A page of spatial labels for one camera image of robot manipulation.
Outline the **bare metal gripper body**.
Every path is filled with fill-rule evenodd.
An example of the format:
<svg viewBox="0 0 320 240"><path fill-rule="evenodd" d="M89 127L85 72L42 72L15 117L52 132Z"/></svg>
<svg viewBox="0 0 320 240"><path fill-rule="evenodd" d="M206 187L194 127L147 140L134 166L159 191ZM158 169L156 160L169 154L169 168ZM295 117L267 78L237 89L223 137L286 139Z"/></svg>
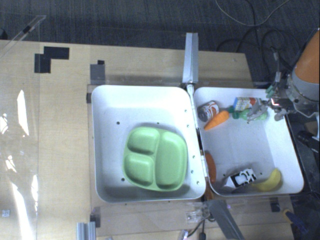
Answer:
<svg viewBox="0 0 320 240"><path fill-rule="evenodd" d="M315 101L303 95L292 80L271 84L266 90L266 98L272 110L284 108L288 110L288 114L300 113L303 116L315 114Z"/></svg>

